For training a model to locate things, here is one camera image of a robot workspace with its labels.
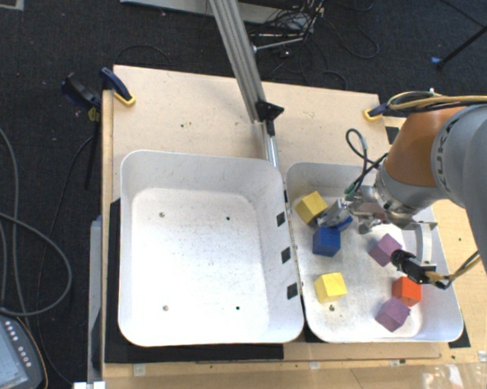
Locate pale wood board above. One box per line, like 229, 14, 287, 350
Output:
94, 64, 487, 389

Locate yellow cube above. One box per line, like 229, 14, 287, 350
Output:
312, 269, 350, 306
293, 189, 330, 227

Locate orange cube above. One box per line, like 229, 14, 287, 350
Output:
389, 275, 425, 309

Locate blue cube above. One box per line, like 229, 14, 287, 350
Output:
310, 225, 343, 259

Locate purple cube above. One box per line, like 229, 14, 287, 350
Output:
374, 295, 412, 335
366, 231, 405, 269

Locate white plastic tray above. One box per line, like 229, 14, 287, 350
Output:
275, 160, 475, 352
109, 148, 315, 358

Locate black cylinder on white bracket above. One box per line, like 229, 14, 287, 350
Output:
388, 217, 441, 287

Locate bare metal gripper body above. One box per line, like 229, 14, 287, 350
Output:
345, 184, 418, 239

